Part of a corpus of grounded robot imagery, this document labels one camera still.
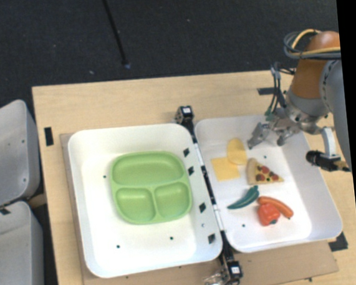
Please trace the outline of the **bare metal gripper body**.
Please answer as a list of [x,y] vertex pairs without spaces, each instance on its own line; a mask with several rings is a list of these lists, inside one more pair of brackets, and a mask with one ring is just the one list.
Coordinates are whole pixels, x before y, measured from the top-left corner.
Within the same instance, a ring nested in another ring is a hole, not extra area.
[[278,130],[295,130],[297,133],[318,133],[317,117],[310,116],[299,109],[276,109],[268,116],[269,126],[275,133]]

